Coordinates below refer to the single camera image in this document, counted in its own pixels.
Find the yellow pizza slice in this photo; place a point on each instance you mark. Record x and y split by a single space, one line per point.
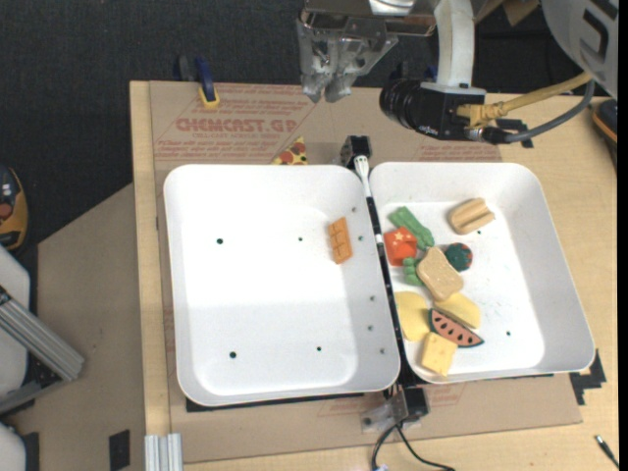
294 155

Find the brown cardboard board red print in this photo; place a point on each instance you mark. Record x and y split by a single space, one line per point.
235 116

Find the small green vegetable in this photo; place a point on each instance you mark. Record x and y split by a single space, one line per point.
411 270

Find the yellow round chip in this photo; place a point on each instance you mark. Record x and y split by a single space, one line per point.
411 314

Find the white plastic tray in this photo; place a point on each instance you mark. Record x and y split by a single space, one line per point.
520 273
275 302

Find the tan bread slice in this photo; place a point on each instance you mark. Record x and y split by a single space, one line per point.
439 273

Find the thin black and white rod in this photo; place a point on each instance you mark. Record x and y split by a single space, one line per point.
374 214

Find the yellow oval slice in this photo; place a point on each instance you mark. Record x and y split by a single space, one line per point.
463 309

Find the red cube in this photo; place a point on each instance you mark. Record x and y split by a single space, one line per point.
398 248

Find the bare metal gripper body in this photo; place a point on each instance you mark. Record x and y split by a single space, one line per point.
343 3

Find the orange biscuit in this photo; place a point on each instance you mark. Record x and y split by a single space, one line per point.
340 241

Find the tan ridged bread roll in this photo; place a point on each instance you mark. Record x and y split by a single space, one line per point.
470 215

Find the red watermelon slice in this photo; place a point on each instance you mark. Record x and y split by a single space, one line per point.
451 330

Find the yellow cheese wedge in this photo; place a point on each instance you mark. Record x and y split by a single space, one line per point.
436 353

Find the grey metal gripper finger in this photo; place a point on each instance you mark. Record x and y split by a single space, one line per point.
314 62
348 62

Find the black cylinder on white bracket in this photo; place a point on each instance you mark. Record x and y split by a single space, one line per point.
454 42

